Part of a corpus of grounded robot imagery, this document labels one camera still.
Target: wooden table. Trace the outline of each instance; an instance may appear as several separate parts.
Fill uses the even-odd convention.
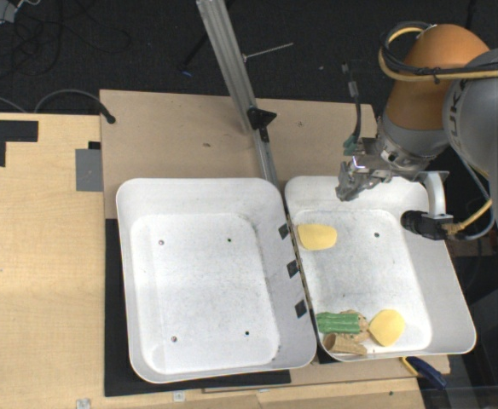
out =
[[[151,108],[157,99],[164,100],[164,95],[130,96],[143,108],[142,97],[148,97]],[[129,121],[125,111],[130,108],[122,97],[113,92],[103,95],[119,124],[125,125]],[[177,107],[176,95],[168,100]],[[220,109],[225,100],[216,100]],[[280,103],[263,101],[268,107]],[[290,105],[300,108],[301,103]],[[352,105],[327,107],[350,115],[355,111]],[[369,107],[363,111],[368,122],[371,111]],[[131,110],[141,112],[141,108]],[[77,191],[75,150],[88,148],[89,141],[101,141],[101,124],[106,122],[96,116],[19,113],[0,113],[0,120],[39,122],[38,142],[7,142],[6,165],[0,167],[0,408],[73,409],[80,399],[90,399],[91,408],[126,409],[293,409],[315,407],[317,401],[325,408],[424,407],[416,379],[397,360],[312,363],[293,370],[289,386],[193,389],[184,392],[184,402],[174,402],[172,392],[105,397],[104,220],[107,211],[108,217],[114,217],[114,208],[104,195],[111,192],[107,183],[113,181],[106,181],[105,193]],[[278,136],[274,140],[278,132],[280,127],[270,127],[273,150],[274,141],[280,140]],[[110,151],[113,144],[107,147],[107,141],[103,139],[104,166],[107,156],[120,156]],[[136,147],[130,150],[136,155]],[[284,178],[285,171],[293,172],[282,166],[280,151],[275,155],[279,176]],[[125,175],[104,168],[107,174],[120,180]],[[449,371],[446,356],[427,360]]]

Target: green object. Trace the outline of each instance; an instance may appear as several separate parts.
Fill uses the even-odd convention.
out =
[[[350,137],[344,141],[344,155],[345,156],[352,155],[356,148],[357,148],[357,139],[353,135],[350,135]]]
[[[321,312],[316,315],[317,328],[321,333],[359,333],[359,314],[333,314]]]

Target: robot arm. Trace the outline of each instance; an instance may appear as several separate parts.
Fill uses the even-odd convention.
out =
[[[389,43],[406,32],[420,34],[400,62]],[[336,188],[340,200],[355,199],[364,189],[387,183],[393,176],[420,181],[430,195],[429,213],[405,214],[403,225],[428,238],[444,239],[455,229],[452,217],[445,214],[443,190],[436,178],[443,180],[447,173],[426,168],[451,146],[489,179],[498,220],[498,50],[489,50],[459,26],[409,22],[388,33],[379,63],[396,82],[379,119],[377,136],[360,138],[352,160],[341,165]]]

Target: tan surface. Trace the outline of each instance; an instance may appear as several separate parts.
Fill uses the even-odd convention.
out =
[[[252,135],[241,133],[230,97],[103,90],[117,123],[101,126],[105,214],[116,218],[119,186],[135,177],[260,177]],[[277,113],[269,137],[281,187],[295,176],[336,176],[356,109],[345,103],[259,99]],[[362,135],[374,136],[362,105]]]
[[[89,398],[92,408],[276,409],[285,407],[285,399],[290,407],[314,407],[316,398],[333,407],[340,397],[347,407],[363,397],[381,407],[423,407],[413,378],[267,393],[196,389],[186,393],[186,403],[172,403],[172,393],[105,398],[103,195],[75,191],[75,149],[99,141],[99,118],[0,114],[0,119],[40,122],[39,141],[8,143],[7,166],[0,168],[0,408],[73,409],[77,399]],[[380,365],[322,366],[319,374],[344,381],[366,380],[370,371],[407,376],[395,360]],[[316,380],[319,367],[293,372],[293,382]]]
[[[430,365],[444,374],[450,372],[448,356],[421,356]],[[319,364],[316,360],[304,368],[291,370],[292,382],[281,385],[289,388],[300,385],[313,385],[324,383],[347,383],[357,381],[381,381],[393,378],[409,378],[410,373],[400,360],[380,359],[365,362],[334,362],[330,364]],[[225,388],[206,389],[206,393],[223,392]]]

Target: cable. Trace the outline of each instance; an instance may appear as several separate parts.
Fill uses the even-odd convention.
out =
[[[350,156],[355,151],[357,147],[357,141],[359,140],[359,136],[361,135],[361,120],[362,120],[361,102],[359,100],[359,89],[357,88],[357,83],[353,79],[353,72],[351,71],[347,62],[344,62],[342,64],[342,72],[344,74],[348,74],[349,76],[348,88],[350,89],[351,98],[355,102],[355,108],[357,114],[356,125],[353,130],[353,133],[350,135],[350,137],[347,140],[344,141],[344,155]]]
[[[284,10],[284,11],[287,11],[287,12],[299,12],[301,10],[306,9],[308,6],[310,6],[313,2],[316,2],[317,0],[305,0],[305,4],[304,5],[297,6],[296,8],[283,8],[279,4],[269,2],[268,0],[257,0],[257,1],[269,4],[270,6],[273,6],[275,8],[278,8],[280,10]]]
[[[20,111],[20,112],[27,113],[26,110],[24,110],[22,107],[19,107],[18,105],[16,105],[15,103],[13,103],[10,100],[7,100],[7,99],[4,99],[4,98],[0,97],[0,101],[2,101],[3,103],[6,103],[6,104],[8,104],[8,105],[10,105],[10,106],[18,109],[18,111]]]
[[[35,106],[34,112],[37,113],[38,110],[41,108],[41,106],[48,101],[51,97],[54,97],[59,94],[79,94],[79,95],[85,95],[86,97],[89,97],[92,100],[95,100],[97,102],[99,112],[103,114],[105,119],[109,124],[113,124],[116,122],[116,118],[107,110],[107,108],[101,103],[101,101],[93,94],[82,91],[80,89],[59,89],[57,91],[54,91],[48,95],[46,95],[37,105]]]
[[[478,179],[478,176],[474,172],[474,169],[461,156],[459,156],[459,158],[461,160],[461,163],[465,166],[465,168],[466,168],[467,172],[469,173],[469,175],[472,177],[472,179],[474,180],[474,182],[477,184],[477,187],[480,190],[480,192],[482,193],[482,195],[486,199],[489,199],[489,193],[486,190],[486,188],[484,187],[484,185],[482,184],[482,182],[480,181],[480,179]]]
[[[465,28],[470,31],[472,27],[472,17],[477,10],[478,0],[469,0],[469,6],[467,7],[467,20],[465,23]]]
[[[41,12],[45,9],[45,18],[33,15],[32,8],[35,6],[23,5],[14,19],[14,47],[8,52],[0,55],[0,60],[9,58],[10,68],[2,71],[0,80],[18,73],[25,76],[42,76],[51,71],[61,56],[61,46],[65,32],[70,32],[91,48],[102,53],[117,54],[126,51],[131,46],[131,35],[121,29],[105,25],[89,14],[97,0],[72,0],[74,10],[71,14],[65,14],[63,0],[35,0],[32,3],[41,3],[38,8]],[[110,31],[120,32],[124,41],[113,38],[112,43],[120,45],[114,48],[105,48],[98,43],[93,43],[79,32],[71,28],[67,22],[78,17],[85,16],[98,26]]]
[[[448,235],[455,235],[461,230],[465,229],[467,226],[470,224],[473,224],[478,218],[480,218],[486,211],[491,207],[491,199],[488,199],[484,205],[477,210],[474,214],[469,216],[465,221],[463,222],[456,222],[456,223],[446,223],[443,224],[443,229],[446,230]]]
[[[453,80],[459,78],[497,78],[498,62],[491,62],[479,66],[465,66],[462,68],[428,68],[410,66],[399,59],[391,52],[389,45],[398,37],[405,33],[422,33],[433,28],[435,25],[422,21],[407,21],[399,23],[391,29],[382,40],[378,53],[378,63],[382,71],[396,80],[403,82],[438,82],[440,80]]]
[[[492,227],[495,225],[495,218],[494,218],[494,214],[493,214],[493,211],[490,209],[489,210],[489,222],[488,222],[488,225],[480,232],[478,233],[475,233],[475,234],[471,234],[471,235],[466,235],[466,234],[463,234],[460,236],[460,234],[458,233],[456,235],[456,239],[458,240],[463,240],[463,241],[473,241],[475,239],[480,239],[482,238],[483,236],[485,236],[491,229]]]

